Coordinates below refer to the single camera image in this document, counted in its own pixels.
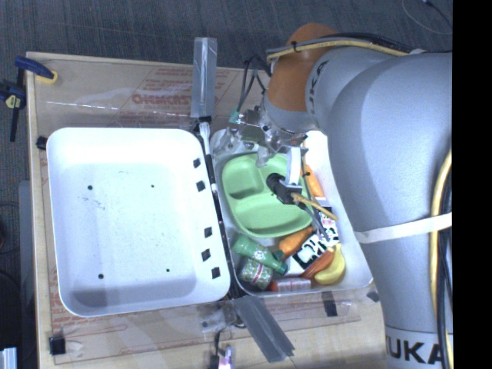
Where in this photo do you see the brown board with red print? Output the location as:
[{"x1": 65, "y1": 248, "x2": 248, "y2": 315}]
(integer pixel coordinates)
[{"x1": 33, "y1": 61, "x2": 362, "y2": 365}]

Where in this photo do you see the black white and yellow packet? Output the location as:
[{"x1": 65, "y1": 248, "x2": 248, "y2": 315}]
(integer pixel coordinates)
[{"x1": 316, "y1": 201, "x2": 341, "y2": 246}]

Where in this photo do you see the yellow banana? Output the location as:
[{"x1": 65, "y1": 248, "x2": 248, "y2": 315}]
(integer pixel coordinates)
[{"x1": 314, "y1": 242, "x2": 347, "y2": 286}]

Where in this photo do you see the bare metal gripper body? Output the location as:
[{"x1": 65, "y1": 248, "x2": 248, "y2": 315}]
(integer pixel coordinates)
[{"x1": 229, "y1": 108, "x2": 309, "y2": 155}]

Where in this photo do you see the orange carrot with green top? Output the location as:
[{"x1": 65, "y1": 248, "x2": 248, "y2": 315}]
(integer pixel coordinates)
[{"x1": 272, "y1": 225, "x2": 316, "y2": 261}]

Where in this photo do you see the green and red patterned can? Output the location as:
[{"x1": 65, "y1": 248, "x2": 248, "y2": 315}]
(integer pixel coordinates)
[{"x1": 238, "y1": 257, "x2": 274, "y2": 291}]

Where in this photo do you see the orange sausage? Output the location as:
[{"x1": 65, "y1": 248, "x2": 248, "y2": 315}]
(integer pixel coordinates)
[{"x1": 300, "y1": 248, "x2": 336, "y2": 281}]

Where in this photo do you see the green divided plate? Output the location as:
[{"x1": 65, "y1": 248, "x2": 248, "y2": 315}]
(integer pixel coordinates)
[{"x1": 221, "y1": 152, "x2": 314, "y2": 240}]

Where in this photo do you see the green bottle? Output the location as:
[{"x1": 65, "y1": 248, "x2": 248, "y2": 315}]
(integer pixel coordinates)
[{"x1": 231, "y1": 233, "x2": 289, "y2": 277}]

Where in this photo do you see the black cylinder on white bracket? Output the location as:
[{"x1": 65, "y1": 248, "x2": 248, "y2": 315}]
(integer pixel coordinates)
[{"x1": 265, "y1": 146, "x2": 305, "y2": 206}]

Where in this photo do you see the white plastic tray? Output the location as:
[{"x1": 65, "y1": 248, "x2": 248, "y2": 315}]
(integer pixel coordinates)
[
  {"x1": 209, "y1": 127, "x2": 375, "y2": 298},
  {"x1": 45, "y1": 126, "x2": 232, "y2": 318}
]

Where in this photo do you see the red and white packet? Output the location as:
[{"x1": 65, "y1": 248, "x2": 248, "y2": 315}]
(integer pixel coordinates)
[{"x1": 267, "y1": 277, "x2": 313, "y2": 294}]

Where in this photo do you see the black and white carton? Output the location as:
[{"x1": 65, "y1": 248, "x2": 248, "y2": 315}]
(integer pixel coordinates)
[{"x1": 291, "y1": 232, "x2": 336, "y2": 273}]

